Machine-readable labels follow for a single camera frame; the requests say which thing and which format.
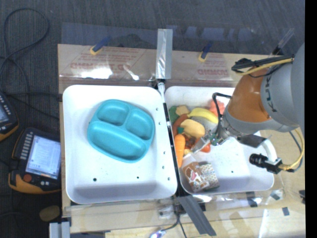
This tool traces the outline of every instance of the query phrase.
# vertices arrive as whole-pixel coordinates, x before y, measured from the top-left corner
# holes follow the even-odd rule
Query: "white plastic tray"
[[[94,149],[88,123],[100,103],[127,101],[148,112],[155,135],[146,155],[125,163]],[[150,87],[73,85],[63,94],[66,192],[78,204],[160,199],[177,189],[162,99]]]
[[[233,90],[234,88],[172,86],[166,90],[165,99],[168,109],[179,105],[187,105],[189,109],[208,107],[214,92],[232,95]],[[220,97],[219,100],[225,104],[228,103],[227,98]],[[261,153],[273,160],[277,158],[275,149],[268,139],[258,148],[253,148],[230,138],[220,146],[212,146],[208,154],[199,152],[194,155],[198,162],[207,161],[212,164],[220,183],[219,188],[206,193],[237,193],[270,189],[274,184],[274,175],[266,169],[250,164],[249,156],[252,153]],[[185,190],[193,194],[182,172],[180,176]]]

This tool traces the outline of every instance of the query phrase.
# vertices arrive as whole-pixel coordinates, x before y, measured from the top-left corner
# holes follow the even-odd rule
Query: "black connector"
[[[263,156],[262,154],[253,153],[250,155],[249,161],[252,165],[255,165],[259,168],[265,168],[268,172],[278,174],[282,169],[279,168],[279,165],[282,164],[282,160],[277,158],[274,162],[269,161],[268,157]]]

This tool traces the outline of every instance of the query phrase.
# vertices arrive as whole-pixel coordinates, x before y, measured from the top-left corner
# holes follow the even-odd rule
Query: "blue clamp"
[[[207,54],[210,50],[212,46],[212,42],[208,42],[208,44],[203,48],[203,50],[200,52],[199,54],[199,57],[198,57],[198,60],[201,61],[201,62],[204,62],[206,61],[207,59]]]
[[[106,46],[108,44],[108,42],[110,41],[110,36],[105,37],[104,39],[102,39],[101,41],[99,41],[96,45],[94,45],[93,47],[90,48],[90,53],[92,55],[96,55],[98,54],[103,46]]]

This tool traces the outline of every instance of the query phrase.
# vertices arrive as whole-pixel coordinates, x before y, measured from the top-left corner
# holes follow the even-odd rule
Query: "yellow banana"
[[[204,108],[194,108],[189,114],[188,117],[204,117],[209,121],[218,123],[218,117],[208,109]]]

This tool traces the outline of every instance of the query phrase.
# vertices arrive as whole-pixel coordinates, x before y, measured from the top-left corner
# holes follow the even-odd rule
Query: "teal divided plate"
[[[153,118],[144,110],[121,100],[104,101],[91,119],[87,138],[101,153],[133,163],[147,153],[154,137]]]

